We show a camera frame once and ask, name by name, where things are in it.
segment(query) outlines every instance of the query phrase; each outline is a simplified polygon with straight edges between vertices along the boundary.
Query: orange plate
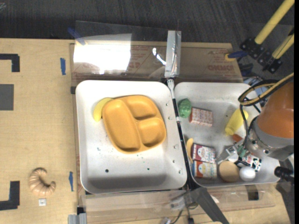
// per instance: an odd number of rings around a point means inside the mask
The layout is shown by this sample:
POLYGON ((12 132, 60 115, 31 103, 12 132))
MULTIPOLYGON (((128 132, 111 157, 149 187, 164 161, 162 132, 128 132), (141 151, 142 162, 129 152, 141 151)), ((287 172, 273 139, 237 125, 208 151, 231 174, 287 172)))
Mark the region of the orange plate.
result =
POLYGON ((126 154, 153 148, 166 138, 166 127, 155 103, 142 95, 109 101, 103 120, 114 147, 126 154))

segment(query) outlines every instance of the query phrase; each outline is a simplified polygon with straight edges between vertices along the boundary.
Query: yellow tube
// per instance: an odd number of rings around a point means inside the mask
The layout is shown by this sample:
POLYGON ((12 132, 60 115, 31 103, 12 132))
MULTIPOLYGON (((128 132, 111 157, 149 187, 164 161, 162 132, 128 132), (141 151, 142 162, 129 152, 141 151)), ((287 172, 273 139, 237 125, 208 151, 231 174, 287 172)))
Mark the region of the yellow tube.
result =
POLYGON ((272 57, 279 59, 293 44, 294 44, 295 34, 289 35, 279 47, 275 49, 272 53, 272 57))
POLYGON ((263 41, 267 38, 267 36, 271 33, 271 31, 276 27, 276 25, 280 22, 280 20, 284 17, 284 15, 290 10, 290 8, 294 5, 295 0, 284 0, 277 11, 273 14, 264 28, 260 31, 260 33, 256 36, 255 42, 256 44, 262 44, 263 41))

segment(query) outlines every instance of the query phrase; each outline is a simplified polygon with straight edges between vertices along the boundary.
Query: green object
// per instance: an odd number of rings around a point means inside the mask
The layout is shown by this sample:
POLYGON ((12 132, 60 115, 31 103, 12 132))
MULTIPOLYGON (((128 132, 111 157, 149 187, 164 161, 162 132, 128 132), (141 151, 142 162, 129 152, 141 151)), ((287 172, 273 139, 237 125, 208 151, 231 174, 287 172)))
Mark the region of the green object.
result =
POLYGON ((187 118, 191 114, 192 106, 188 99, 183 99, 178 104, 178 115, 187 118))

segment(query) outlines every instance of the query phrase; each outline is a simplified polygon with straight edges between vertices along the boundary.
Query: table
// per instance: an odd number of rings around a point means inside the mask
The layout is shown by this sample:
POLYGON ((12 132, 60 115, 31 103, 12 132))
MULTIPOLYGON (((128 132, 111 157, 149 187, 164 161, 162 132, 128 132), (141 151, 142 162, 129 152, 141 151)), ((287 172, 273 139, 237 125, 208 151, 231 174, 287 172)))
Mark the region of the table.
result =
MULTIPOLYGON (((8 200, 10 181, 20 181, 20 205, 0 211, 0 223, 67 223, 77 212, 77 182, 71 190, 69 174, 77 180, 71 88, 70 44, 73 40, 0 39, 0 53, 18 54, 20 72, 10 60, 0 60, 0 84, 14 85, 14 110, 0 111, 0 200, 8 200), (63 75, 60 59, 65 59, 63 75), (57 188, 46 206, 28 188, 33 169, 43 167, 45 181, 57 188)), ((283 199, 273 185, 273 207, 224 212, 230 223, 290 223, 283 199)), ((194 216, 207 223, 206 214, 194 216)), ((134 222, 160 223, 160 219, 134 222)), ((186 223, 180 218, 177 223, 186 223)))

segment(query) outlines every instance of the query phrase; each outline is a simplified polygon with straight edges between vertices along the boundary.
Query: beige curled object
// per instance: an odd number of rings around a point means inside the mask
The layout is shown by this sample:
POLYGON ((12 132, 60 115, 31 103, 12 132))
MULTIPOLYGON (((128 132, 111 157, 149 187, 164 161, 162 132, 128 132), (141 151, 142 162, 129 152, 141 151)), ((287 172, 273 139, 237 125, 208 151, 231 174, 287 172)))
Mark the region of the beige curled object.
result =
POLYGON ((49 197, 55 191, 55 182, 51 182, 50 185, 48 185, 43 181, 43 177, 46 175, 47 171, 43 168, 37 168, 31 173, 29 177, 29 189, 34 195, 49 197))

